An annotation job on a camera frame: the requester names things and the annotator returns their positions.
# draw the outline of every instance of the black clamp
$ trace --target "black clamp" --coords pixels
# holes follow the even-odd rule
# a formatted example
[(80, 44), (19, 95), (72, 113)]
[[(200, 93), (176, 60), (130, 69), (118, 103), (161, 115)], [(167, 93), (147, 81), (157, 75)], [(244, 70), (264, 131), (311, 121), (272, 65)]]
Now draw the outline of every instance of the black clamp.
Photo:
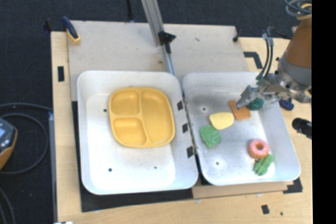
[(166, 52), (168, 54), (172, 53), (172, 50), (170, 48), (170, 43), (176, 38), (175, 35), (166, 33), (164, 31), (159, 32), (159, 40), (160, 40), (160, 44), (166, 47)]

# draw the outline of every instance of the white tray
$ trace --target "white tray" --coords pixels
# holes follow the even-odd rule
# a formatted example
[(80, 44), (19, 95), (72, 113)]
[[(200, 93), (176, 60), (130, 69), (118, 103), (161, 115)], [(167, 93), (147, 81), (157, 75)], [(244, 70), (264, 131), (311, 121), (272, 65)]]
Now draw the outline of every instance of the white tray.
[[(170, 100), (175, 138), (167, 145), (129, 148), (113, 137), (108, 102), (121, 88), (153, 87)], [(86, 71), (78, 78), (81, 179), (97, 195), (187, 189), (198, 178), (195, 156), (188, 156), (192, 137), (178, 80), (166, 72)]]
[[(257, 75), (252, 72), (191, 73), (183, 80), (201, 171), (213, 185), (291, 181), (300, 174), (300, 164), (278, 102), (269, 109), (251, 111), (250, 119), (235, 120), (231, 127), (219, 131), (222, 140), (210, 149), (201, 139), (199, 129), (211, 124), (209, 116), (230, 112), (228, 102), (238, 100), (247, 85), (255, 86)], [(275, 157), (263, 176), (254, 173), (254, 159), (247, 152), (248, 142), (255, 138), (267, 141)]]

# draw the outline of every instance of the black and orange device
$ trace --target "black and orange device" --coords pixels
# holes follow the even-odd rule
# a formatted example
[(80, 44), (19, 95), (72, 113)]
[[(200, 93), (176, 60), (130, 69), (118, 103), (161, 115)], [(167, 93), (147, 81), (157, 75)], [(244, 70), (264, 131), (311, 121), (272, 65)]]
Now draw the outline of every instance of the black and orange device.
[(0, 117), (0, 170), (11, 156), (17, 140), (17, 129)]

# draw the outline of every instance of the donut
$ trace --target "donut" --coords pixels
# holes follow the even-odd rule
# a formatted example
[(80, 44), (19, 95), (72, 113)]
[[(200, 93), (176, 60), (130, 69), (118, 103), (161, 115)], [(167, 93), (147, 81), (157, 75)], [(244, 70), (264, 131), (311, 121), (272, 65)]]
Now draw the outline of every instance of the donut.
[(252, 158), (265, 158), (269, 152), (269, 145), (261, 139), (254, 139), (248, 144), (248, 152)]

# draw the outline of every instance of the black floor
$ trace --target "black floor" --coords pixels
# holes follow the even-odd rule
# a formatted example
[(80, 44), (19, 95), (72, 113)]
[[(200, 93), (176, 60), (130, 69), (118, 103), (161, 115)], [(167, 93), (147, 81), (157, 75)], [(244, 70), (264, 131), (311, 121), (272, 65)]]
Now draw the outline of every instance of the black floor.
[[(260, 37), (268, 26), (291, 35), (298, 21), (287, 15), (283, 0), (158, 0), (164, 23), (234, 25), (241, 36)], [(136, 22), (145, 22), (140, 0), (131, 0)], [(50, 40), (44, 32), (46, 19), (53, 30), (62, 30), (61, 18), (127, 21), (125, 0), (0, 0), (0, 104), (25, 102), (52, 106)], [(48, 112), (32, 109), (3, 109), (23, 112), (39, 119), (48, 130)], [(15, 152), (4, 170), (32, 164), (41, 155), (45, 139), (31, 120), (12, 117), (20, 136)], [(16, 222), (53, 223), (50, 152), (36, 168), (20, 175), (0, 175), (0, 188), (11, 201)], [(11, 215), (5, 199), (0, 204), (7, 222)]]

